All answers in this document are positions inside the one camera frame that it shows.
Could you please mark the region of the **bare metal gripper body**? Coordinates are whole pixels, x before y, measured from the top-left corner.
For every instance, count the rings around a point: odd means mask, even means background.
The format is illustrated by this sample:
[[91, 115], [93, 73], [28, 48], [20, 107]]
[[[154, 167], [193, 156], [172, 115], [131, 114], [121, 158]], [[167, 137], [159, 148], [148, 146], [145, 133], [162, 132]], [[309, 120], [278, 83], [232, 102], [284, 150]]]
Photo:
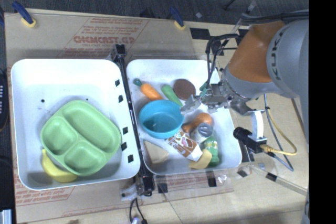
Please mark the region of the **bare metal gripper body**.
[[215, 112], [217, 109], [224, 107], [226, 109], [232, 109], [240, 115], [248, 115], [256, 109], [252, 109], [247, 105], [250, 101], [242, 95], [235, 92], [228, 84], [218, 83], [209, 84], [206, 83], [200, 88], [201, 102], [208, 106], [209, 111]]

